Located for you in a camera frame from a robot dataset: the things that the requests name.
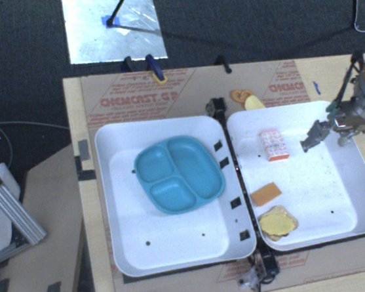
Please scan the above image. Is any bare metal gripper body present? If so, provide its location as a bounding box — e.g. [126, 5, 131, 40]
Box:
[324, 96, 365, 143]

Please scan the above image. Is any orange and white carton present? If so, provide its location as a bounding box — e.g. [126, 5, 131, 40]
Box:
[258, 126, 292, 164]

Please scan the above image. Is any white plastic tray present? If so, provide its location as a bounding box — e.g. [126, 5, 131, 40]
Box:
[92, 107, 261, 281]
[224, 94, 365, 257]

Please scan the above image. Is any yellow oval chip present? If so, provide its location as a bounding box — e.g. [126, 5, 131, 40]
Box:
[242, 93, 266, 112]

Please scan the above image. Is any orange cheese slice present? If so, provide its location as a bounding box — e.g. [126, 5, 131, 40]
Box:
[248, 180, 284, 208]

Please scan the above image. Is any brown cardboard board red print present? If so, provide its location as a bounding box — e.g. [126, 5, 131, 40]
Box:
[79, 42, 365, 292]

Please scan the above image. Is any thin black rod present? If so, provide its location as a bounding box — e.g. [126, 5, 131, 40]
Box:
[217, 110, 268, 259]

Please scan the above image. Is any orange pretzel biscuit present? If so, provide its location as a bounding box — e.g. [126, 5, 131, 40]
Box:
[229, 87, 255, 106]

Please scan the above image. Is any tan bread slice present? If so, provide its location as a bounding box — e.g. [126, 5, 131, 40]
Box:
[256, 202, 301, 244]

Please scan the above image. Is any yellow round slice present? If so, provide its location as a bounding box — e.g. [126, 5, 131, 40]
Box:
[258, 211, 296, 238]

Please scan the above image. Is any blue divided plate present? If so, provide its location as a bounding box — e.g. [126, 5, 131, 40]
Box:
[130, 130, 229, 219]

